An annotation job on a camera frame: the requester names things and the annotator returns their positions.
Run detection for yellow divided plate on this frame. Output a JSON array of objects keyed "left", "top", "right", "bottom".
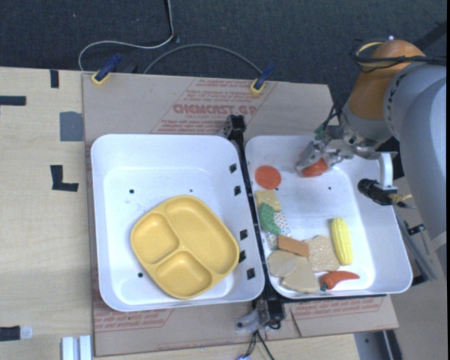
[{"left": 130, "top": 194, "right": 241, "bottom": 301}]

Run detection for yellow square cracker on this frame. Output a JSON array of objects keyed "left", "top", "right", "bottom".
[{"left": 254, "top": 189, "right": 283, "bottom": 213}]

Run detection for tan round biscuit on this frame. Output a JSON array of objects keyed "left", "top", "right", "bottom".
[{"left": 266, "top": 249, "right": 299, "bottom": 278}]

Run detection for green lettuce leaf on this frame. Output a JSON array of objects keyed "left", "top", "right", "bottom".
[{"left": 257, "top": 202, "right": 284, "bottom": 236}]

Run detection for red chili pepper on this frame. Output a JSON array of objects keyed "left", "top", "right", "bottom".
[{"left": 318, "top": 270, "right": 361, "bottom": 292}]

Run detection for white patterned packet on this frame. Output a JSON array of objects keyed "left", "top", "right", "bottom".
[{"left": 265, "top": 211, "right": 292, "bottom": 251}]

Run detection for black block with thin wires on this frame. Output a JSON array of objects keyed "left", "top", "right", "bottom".
[
  {"left": 223, "top": 114, "right": 248, "bottom": 141},
  {"left": 261, "top": 296, "right": 287, "bottom": 323}
]

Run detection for tan wedge-shaped bread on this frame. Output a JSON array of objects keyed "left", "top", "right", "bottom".
[{"left": 280, "top": 256, "right": 321, "bottom": 294}]

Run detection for black cylinder on white bracket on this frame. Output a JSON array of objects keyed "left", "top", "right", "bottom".
[{"left": 357, "top": 151, "right": 399, "bottom": 206}]

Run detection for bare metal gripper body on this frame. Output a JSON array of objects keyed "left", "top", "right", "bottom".
[{"left": 313, "top": 124, "right": 380, "bottom": 161}]

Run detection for tan bread slice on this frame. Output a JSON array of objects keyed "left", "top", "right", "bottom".
[{"left": 304, "top": 235, "right": 341, "bottom": 274}]

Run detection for brown cardboard board red print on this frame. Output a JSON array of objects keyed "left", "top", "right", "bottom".
[{"left": 81, "top": 72, "right": 400, "bottom": 358}]

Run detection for yellow corn cob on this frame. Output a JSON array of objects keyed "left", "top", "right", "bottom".
[{"left": 330, "top": 217, "right": 354, "bottom": 266}]

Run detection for red toy tomato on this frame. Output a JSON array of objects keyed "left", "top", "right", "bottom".
[{"left": 301, "top": 158, "right": 330, "bottom": 179}]

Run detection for white plastic tray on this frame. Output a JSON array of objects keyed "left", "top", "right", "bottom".
[
  {"left": 244, "top": 135, "right": 414, "bottom": 300},
  {"left": 90, "top": 133, "right": 266, "bottom": 313}
]

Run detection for thin black rod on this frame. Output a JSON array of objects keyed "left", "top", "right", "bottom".
[{"left": 234, "top": 133, "right": 274, "bottom": 333}]

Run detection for orange round tomato slice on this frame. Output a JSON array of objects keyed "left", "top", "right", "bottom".
[{"left": 254, "top": 165, "right": 283, "bottom": 191}]

